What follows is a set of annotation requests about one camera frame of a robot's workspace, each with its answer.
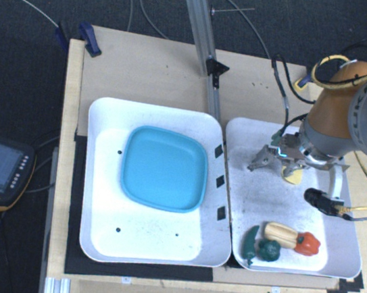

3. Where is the white plastic tray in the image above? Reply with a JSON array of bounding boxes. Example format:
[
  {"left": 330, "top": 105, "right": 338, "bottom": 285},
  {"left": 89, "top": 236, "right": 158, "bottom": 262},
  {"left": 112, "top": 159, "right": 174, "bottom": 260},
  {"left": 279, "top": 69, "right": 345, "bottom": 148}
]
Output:
[
  {"left": 205, "top": 114, "right": 367, "bottom": 287},
  {"left": 66, "top": 94, "right": 252, "bottom": 282}
]

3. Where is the blue plate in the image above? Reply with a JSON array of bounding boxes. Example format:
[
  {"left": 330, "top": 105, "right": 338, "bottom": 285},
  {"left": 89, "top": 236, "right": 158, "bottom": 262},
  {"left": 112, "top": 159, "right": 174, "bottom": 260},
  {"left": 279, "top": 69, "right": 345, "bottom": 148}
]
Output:
[{"left": 116, "top": 122, "right": 214, "bottom": 217}]

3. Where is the pale wood board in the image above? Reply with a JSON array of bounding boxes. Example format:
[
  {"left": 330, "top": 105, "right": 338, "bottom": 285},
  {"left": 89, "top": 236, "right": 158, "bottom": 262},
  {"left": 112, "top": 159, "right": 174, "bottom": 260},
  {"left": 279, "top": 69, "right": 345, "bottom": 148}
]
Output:
[{"left": 52, "top": 24, "right": 367, "bottom": 293}]

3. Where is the dark green chili pepper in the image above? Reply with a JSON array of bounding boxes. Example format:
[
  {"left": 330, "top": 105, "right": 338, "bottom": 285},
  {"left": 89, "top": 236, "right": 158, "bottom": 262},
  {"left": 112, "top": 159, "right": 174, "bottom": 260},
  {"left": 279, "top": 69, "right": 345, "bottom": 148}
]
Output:
[{"left": 239, "top": 223, "right": 262, "bottom": 268}]

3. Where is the pale yellow round slice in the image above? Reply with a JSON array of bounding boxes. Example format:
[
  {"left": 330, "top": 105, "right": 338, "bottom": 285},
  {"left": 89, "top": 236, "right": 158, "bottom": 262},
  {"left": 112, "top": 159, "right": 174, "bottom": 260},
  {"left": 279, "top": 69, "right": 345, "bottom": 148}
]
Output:
[{"left": 280, "top": 165, "right": 305, "bottom": 187}]

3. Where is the black cylinder on white bracket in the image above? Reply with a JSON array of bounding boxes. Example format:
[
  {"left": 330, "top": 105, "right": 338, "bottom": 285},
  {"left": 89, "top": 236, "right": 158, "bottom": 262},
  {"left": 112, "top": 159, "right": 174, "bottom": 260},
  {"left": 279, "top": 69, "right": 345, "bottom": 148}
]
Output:
[{"left": 301, "top": 157, "right": 352, "bottom": 219}]

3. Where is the yellow corn cob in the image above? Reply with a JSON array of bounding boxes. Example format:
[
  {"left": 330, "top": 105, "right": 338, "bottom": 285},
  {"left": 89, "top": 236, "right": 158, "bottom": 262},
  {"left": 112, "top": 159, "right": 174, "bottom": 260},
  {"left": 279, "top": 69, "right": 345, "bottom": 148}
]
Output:
[{"left": 262, "top": 220, "right": 301, "bottom": 251}]

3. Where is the dark green bell pepper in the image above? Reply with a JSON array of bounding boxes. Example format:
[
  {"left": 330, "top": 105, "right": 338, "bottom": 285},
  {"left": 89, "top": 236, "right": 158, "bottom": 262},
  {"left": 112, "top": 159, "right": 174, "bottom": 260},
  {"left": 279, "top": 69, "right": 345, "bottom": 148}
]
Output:
[{"left": 256, "top": 237, "right": 283, "bottom": 264}]

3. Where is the orange bell pepper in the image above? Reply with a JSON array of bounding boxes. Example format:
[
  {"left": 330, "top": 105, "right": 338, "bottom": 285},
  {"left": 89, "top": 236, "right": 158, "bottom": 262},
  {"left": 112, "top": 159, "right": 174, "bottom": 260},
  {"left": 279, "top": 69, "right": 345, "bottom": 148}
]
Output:
[{"left": 293, "top": 230, "right": 323, "bottom": 259}]

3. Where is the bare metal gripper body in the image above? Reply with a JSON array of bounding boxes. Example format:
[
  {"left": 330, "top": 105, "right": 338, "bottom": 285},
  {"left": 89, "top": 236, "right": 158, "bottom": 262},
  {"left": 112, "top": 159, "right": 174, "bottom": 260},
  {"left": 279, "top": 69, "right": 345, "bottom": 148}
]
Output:
[{"left": 267, "top": 130, "right": 339, "bottom": 173}]

